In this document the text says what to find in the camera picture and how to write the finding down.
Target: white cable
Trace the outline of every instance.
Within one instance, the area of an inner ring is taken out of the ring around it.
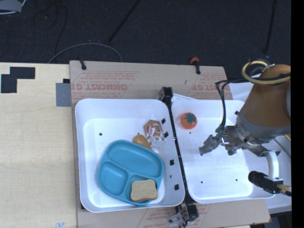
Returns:
[[[27,0],[23,0],[23,3],[21,5],[21,7],[24,6],[24,4],[26,3]],[[0,15],[5,15],[5,14],[13,14],[13,13],[16,13],[16,11],[12,11],[12,12],[4,12],[4,13],[0,13]]]

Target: tomato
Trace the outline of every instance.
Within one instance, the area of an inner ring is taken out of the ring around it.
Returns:
[[[192,129],[198,123],[196,116],[193,113],[184,113],[180,119],[181,125],[186,129]]]

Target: bread slice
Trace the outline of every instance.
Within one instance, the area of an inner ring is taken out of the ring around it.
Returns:
[[[155,200],[158,197],[155,181],[152,179],[135,180],[131,184],[131,200],[139,202],[143,200]]]

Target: blue divided plate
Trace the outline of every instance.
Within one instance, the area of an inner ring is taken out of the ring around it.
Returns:
[[[163,162],[157,153],[130,141],[117,140],[106,149],[97,179],[100,188],[108,195],[131,204],[145,205],[151,200],[131,200],[131,183],[153,179],[158,190],[162,175]]]

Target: yellow cable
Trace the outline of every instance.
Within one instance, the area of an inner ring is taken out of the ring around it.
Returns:
[[[252,64],[262,64],[265,67],[268,66],[268,64],[264,61],[253,61],[253,62],[246,63],[242,68],[242,75],[245,79],[247,79],[251,83],[260,84],[260,85],[272,85],[272,84],[282,83],[282,82],[285,82],[290,79],[290,76],[280,78],[280,79],[274,79],[274,80],[259,80],[259,79],[252,78],[246,74],[247,67]]]

